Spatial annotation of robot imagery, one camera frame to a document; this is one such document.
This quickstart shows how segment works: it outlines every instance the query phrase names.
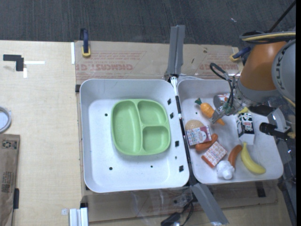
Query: banana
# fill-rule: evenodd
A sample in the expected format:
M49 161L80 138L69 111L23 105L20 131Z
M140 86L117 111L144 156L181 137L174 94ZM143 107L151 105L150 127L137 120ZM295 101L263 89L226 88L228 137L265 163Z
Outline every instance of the banana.
M253 161L251 158L248 149L246 147L246 142L243 143L243 149L241 151L241 160L243 161L244 165L248 170L251 172L257 173L257 174L263 174L265 173L265 168L256 162Z

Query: dark fabric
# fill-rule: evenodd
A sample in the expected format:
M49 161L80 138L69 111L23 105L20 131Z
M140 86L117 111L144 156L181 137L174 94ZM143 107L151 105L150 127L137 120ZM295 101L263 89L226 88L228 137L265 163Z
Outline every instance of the dark fabric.
M0 0L0 40L90 40L169 43L170 27L186 26L184 43L243 48L239 35L267 31L294 0ZM296 6L275 28L296 25Z

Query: green plate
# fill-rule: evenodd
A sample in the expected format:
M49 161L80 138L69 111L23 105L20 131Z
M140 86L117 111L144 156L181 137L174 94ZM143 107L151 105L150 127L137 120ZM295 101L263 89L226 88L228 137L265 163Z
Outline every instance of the green plate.
M153 100L117 102L112 108L111 131L114 145L127 155L158 154L170 145L167 113Z

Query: brown paper bag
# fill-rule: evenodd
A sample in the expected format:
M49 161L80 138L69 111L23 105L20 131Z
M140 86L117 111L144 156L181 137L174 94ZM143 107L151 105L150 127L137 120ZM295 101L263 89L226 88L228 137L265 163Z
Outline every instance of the brown paper bag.
M19 135L0 134L0 226L12 225L19 143Z

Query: small box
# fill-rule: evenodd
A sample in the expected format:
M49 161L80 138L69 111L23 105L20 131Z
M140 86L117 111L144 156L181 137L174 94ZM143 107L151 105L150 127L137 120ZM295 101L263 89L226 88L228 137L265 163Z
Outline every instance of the small box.
M211 167L214 168L219 161L227 154L226 149L217 141L202 155L202 159Z
M202 126L186 130L189 145L196 145L206 141L211 141L211 133L209 126Z
M241 141L253 145L255 133L253 119L250 113L239 113L236 119L238 137Z

